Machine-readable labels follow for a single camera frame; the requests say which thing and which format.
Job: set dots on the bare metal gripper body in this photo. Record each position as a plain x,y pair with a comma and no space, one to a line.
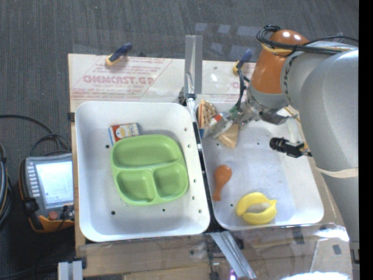
253,112

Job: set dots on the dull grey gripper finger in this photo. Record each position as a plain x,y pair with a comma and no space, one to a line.
223,129

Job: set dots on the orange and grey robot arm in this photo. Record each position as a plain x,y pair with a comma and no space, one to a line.
326,98

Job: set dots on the tan bread slice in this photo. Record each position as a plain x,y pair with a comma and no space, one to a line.
230,137

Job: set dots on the red and white packet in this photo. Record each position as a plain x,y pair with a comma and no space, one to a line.
217,119

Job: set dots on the tan lattice waffle slice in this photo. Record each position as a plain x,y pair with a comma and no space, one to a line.
206,113

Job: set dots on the brown chicken drumstick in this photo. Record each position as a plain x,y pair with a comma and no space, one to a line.
222,176

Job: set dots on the white plastic tray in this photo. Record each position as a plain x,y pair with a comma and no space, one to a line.
96,185
262,168

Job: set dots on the green divided plate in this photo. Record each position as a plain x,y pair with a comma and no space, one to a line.
148,171

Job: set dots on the yellow banana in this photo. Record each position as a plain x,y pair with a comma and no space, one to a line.
256,216

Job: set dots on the red, white and blue carton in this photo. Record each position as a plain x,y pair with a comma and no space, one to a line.
123,131

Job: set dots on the brown cardboard board, red print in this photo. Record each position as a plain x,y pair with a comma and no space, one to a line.
122,80

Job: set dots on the black cylinder on white bracket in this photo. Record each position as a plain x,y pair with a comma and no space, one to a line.
287,147

